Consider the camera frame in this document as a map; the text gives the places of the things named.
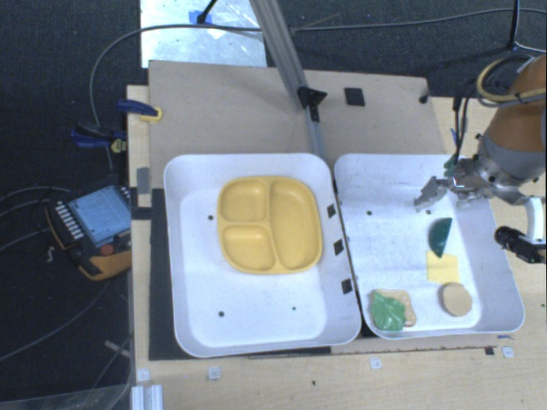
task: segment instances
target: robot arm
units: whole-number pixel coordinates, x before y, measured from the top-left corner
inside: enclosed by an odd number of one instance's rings
[[[546,59],[541,56],[529,62],[505,95],[491,94],[483,86],[499,62],[493,62],[477,79],[479,96],[498,110],[480,138],[476,155],[459,159],[458,150],[445,164],[447,178],[432,177],[415,199],[415,207],[420,211],[447,191],[457,194],[458,203],[496,196],[510,205],[525,205],[527,234],[504,226],[495,239],[525,261],[545,262],[545,241],[539,239],[543,236],[544,197],[525,196],[519,187],[545,172]]]

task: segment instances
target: yellow cable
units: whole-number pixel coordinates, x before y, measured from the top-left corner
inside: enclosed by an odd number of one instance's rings
[[[477,78],[477,92],[479,95],[486,100],[490,100],[491,102],[495,103],[504,103],[504,102],[511,102],[513,100],[519,100],[522,102],[525,102],[527,98],[534,97],[534,96],[540,96],[545,94],[545,88],[539,88],[538,90],[532,90],[532,91],[526,91],[523,93],[516,93],[516,94],[492,94],[485,90],[483,83],[485,81],[486,75],[495,67],[497,64],[499,64],[503,59],[499,59],[497,61],[494,61],[492,64],[490,64],[488,67],[486,67]]]

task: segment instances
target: device screen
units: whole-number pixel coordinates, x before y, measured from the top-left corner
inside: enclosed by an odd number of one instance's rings
[[[113,185],[75,199],[68,206],[97,248],[131,226],[129,207]]]

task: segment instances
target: white tray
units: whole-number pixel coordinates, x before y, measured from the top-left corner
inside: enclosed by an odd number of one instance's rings
[[[352,266],[364,319],[388,339],[479,332],[509,332],[521,327],[524,307],[507,257],[494,241],[496,223],[487,200],[456,209],[447,195],[416,213],[413,200],[433,175],[443,176],[448,155],[344,155],[334,171]],[[473,298],[462,317],[446,313],[439,284],[427,280],[427,233],[440,218],[453,219],[444,252],[457,255],[460,279]],[[417,323],[402,331],[382,331],[371,314],[376,289],[408,291]]]
[[[309,270],[288,275],[240,272],[224,259],[216,205],[222,186],[245,176],[297,179],[315,194],[323,254]],[[328,166],[310,154],[183,155],[164,173],[174,331],[181,348],[213,357],[343,344],[361,328]]]

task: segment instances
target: black clamp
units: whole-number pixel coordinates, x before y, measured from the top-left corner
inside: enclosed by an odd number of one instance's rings
[[[298,99],[302,104],[302,108],[309,107],[309,112],[311,113],[311,120],[319,123],[319,105],[323,99],[326,97],[326,93],[323,91],[313,90],[307,86],[301,86],[297,91]]]

